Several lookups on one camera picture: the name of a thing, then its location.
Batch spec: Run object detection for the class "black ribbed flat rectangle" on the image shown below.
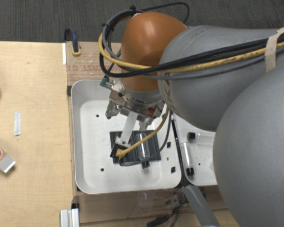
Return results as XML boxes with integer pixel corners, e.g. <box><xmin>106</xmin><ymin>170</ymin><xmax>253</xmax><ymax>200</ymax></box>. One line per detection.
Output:
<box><xmin>109</xmin><ymin>131</ymin><xmax>162</xmax><ymax>164</ymax></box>

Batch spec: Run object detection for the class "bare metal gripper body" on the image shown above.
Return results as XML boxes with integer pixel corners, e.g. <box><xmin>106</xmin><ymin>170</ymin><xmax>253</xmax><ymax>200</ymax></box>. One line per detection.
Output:
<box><xmin>108</xmin><ymin>79</ymin><xmax>166</xmax><ymax>125</ymax></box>

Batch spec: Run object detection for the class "white plastic tray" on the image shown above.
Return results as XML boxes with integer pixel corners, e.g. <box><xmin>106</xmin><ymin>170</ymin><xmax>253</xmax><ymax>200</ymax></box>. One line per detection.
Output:
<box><xmin>70</xmin><ymin>79</ymin><xmax>182</xmax><ymax>195</ymax></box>
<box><xmin>172</xmin><ymin>112</ymin><xmax>219</xmax><ymax>187</ymax></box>

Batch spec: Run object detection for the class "clear plastic bottle black cap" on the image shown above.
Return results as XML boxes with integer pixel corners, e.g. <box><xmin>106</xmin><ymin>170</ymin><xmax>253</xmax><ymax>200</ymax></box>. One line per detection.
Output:
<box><xmin>134</xmin><ymin>132</ymin><xmax>151</xmax><ymax>169</ymax></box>
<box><xmin>180</xmin><ymin>141</ymin><xmax>196</xmax><ymax>177</ymax></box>
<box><xmin>187</xmin><ymin>131</ymin><xmax>216</xmax><ymax>144</ymax></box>

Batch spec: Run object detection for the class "brown and white carton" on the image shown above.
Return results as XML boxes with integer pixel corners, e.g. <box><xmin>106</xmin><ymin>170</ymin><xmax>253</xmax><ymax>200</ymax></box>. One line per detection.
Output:
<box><xmin>0</xmin><ymin>140</ymin><xmax>16</xmax><ymax>174</ymax></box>

